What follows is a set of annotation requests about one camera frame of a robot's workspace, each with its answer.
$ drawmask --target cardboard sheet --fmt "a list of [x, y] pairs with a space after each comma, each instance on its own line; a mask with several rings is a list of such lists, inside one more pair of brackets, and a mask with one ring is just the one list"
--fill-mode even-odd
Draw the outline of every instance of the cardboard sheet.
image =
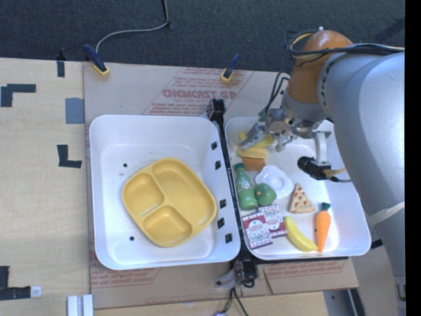
[[[218, 69], [145, 66], [107, 63], [109, 75], [101, 76], [84, 64], [86, 169], [89, 207], [90, 275], [94, 308], [112, 308], [226, 298], [217, 290], [215, 277], [225, 274], [229, 263], [112, 271], [97, 260], [91, 210], [89, 125], [101, 115], [201, 116], [213, 98], [226, 102], [225, 122], [234, 117], [256, 116], [267, 104], [275, 72], [234, 71], [228, 84]], [[272, 105], [279, 106], [280, 99]], [[298, 261], [259, 265], [253, 288], [240, 295], [267, 296], [354, 288], [358, 280], [351, 259]]]

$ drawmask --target green bottle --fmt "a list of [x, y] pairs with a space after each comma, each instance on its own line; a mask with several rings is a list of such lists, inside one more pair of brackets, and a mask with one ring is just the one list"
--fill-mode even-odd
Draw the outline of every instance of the green bottle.
[[243, 163], [235, 164], [234, 169], [237, 173], [235, 180], [235, 188], [237, 190], [239, 207], [243, 211], [250, 211], [258, 207], [257, 199], [255, 197], [255, 189], [251, 184], [249, 176], [245, 173]]

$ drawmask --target toy food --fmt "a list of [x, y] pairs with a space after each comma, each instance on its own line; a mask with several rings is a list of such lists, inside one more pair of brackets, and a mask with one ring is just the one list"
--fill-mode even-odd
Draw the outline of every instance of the toy food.
[[276, 199], [288, 196], [294, 189], [292, 179], [276, 165], [266, 165], [255, 177], [256, 184], [268, 184], [276, 192]]
[[262, 212], [247, 215], [242, 219], [252, 249], [273, 244], [268, 225]]
[[237, 163], [234, 166], [237, 173], [235, 179], [235, 189], [237, 190], [239, 206], [243, 211], [250, 211], [258, 207], [258, 202], [255, 197], [255, 189], [251, 184], [249, 176], [247, 176], [244, 164]]
[[328, 238], [330, 222], [332, 219], [328, 213], [329, 207], [329, 203], [322, 203], [322, 210], [316, 215], [316, 241], [319, 252], [323, 251], [326, 239]]
[[317, 250], [317, 245], [298, 229], [291, 217], [284, 217], [284, 224], [287, 229], [287, 237], [295, 247], [302, 251]]
[[266, 165], [266, 162], [263, 158], [241, 157], [241, 160], [243, 161], [246, 171], [260, 172]]
[[292, 213], [308, 213], [313, 212], [315, 209], [316, 207], [307, 197], [303, 187], [299, 183], [296, 183], [294, 187], [294, 192], [291, 196], [289, 211]]
[[269, 158], [268, 151], [264, 147], [252, 146], [243, 150], [241, 145], [238, 145], [237, 154], [240, 157], [263, 158], [263, 159]]
[[259, 212], [264, 214], [272, 238], [279, 238], [287, 234], [278, 205], [260, 206]]
[[274, 202], [276, 193], [273, 188], [263, 182], [256, 186], [255, 197], [259, 206], [267, 206]]
[[[241, 142], [243, 140], [245, 140], [246, 138], [247, 138], [247, 134], [245, 132], [239, 133], [239, 139], [240, 139]], [[273, 142], [275, 142], [275, 140], [272, 138], [272, 136], [270, 134], [267, 134], [259, 143], [257, 143], [254, 146], [255, 147], [266, 147], [266, 146], [272, 145]]]

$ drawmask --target gray carpet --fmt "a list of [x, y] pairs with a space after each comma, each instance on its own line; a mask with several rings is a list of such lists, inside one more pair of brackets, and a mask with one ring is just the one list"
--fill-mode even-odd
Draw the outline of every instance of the gray carpet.
[[[353, 42], [405, 46], [405, 0], [166, 0], [170, 28], [104, 41], [107, 62], [223, 68], [291, 68], [286, 31], [323, 26]], [[161, 0], [2, 0], [0, 57], [83, 61], [109, 33], [159, 26]]]

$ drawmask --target yellow toy food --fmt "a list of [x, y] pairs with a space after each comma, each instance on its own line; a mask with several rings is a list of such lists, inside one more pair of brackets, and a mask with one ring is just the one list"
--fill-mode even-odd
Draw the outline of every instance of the yellow toy food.
[[317, 245], [298, 229], [291, 217], [284, 217], [284, 224], [287, 230], [287, 237], [295, 247], [302, 251], [317, 250]]
[[238, 145], [237, 153], [240, 157], [248, 157], [248, 158], [269, 158], [269, 154], [264, 147], [249, 147], [248, 149], [243, 150], [243, 148]]
[[[245, 132], [239, 133], [239, 139], [242, 142], [245, 138], [247, 138], [247, 134]], [[272, 145], [275, 140], [272, 138], [270, 134], [267, 134], [259, 143], [254, 145], [254, 147], [266, 147]]]

